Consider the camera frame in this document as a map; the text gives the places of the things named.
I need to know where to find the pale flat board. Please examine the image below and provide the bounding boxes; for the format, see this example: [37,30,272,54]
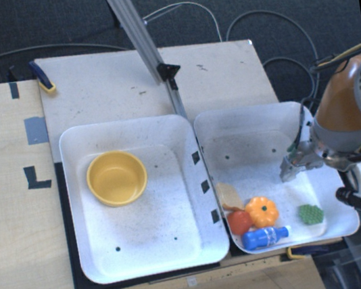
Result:
[34,14,346,289]

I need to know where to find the tan bread slice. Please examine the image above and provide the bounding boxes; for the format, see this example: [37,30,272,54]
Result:
[214,179,246,215]

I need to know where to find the white plastic tray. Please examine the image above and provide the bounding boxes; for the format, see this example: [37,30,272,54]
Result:
[56,104,234,289]
[191,89,361,262]

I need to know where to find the green honeycomb block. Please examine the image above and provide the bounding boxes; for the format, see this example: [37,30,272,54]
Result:
[296,201,327,228]

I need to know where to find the orange pumpkin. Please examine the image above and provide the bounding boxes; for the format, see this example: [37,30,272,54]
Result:
[243,193,282,231]

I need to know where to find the red tomato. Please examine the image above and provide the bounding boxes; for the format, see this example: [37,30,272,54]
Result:
[226,208,256,238]

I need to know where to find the black cylinder on white bracket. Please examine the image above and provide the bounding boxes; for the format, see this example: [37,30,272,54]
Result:
[330,161,361,218]

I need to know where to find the blue bottle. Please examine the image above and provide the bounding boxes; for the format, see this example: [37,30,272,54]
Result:
[240,223,295,252]

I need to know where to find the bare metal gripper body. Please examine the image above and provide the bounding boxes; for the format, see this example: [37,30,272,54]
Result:
[285,133,358,181]

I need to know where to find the yellow bowl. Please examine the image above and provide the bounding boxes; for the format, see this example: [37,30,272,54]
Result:
[82,146,153,212]

